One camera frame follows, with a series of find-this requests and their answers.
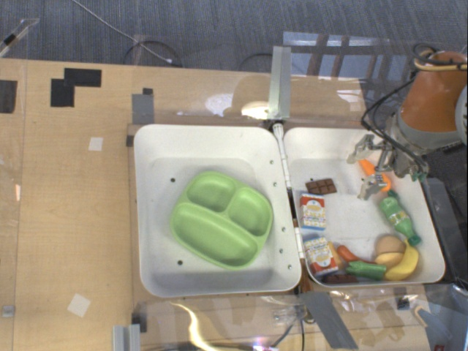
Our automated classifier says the white plastic tray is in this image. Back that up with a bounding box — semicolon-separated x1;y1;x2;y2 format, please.
133;124;303;298
283;127;447;289

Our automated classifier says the green cucumber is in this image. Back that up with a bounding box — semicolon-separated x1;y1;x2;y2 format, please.
344;260;388;282

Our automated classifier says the yellow banana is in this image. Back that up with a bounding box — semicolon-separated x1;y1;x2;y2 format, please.
383;238;420;282

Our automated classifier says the red sausage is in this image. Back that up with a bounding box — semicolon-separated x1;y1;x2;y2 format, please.
336;244;376;265

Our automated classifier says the green plastic bottle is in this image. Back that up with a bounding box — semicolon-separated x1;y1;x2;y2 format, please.
377;189;423;247

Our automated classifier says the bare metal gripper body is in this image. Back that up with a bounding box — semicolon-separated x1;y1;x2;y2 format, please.
377;137;429;181

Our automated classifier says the orange carrot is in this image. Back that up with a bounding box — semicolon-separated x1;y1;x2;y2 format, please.
358;159;393;192

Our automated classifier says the green divided plate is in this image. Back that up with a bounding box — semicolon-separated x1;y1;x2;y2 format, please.
169;170;275;271

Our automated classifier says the brown chocolate bar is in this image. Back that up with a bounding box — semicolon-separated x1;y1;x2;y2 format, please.
321;273;361;285
305;178;337;196

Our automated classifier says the pale yellow stick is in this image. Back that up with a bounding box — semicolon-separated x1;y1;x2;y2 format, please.
327;241;345;271

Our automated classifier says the white and red carton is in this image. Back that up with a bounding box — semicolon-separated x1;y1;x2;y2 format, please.
303;235;340;279
299;192;328;232

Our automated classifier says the tan bread roll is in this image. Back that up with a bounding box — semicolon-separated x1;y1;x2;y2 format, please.
374;234;407;270

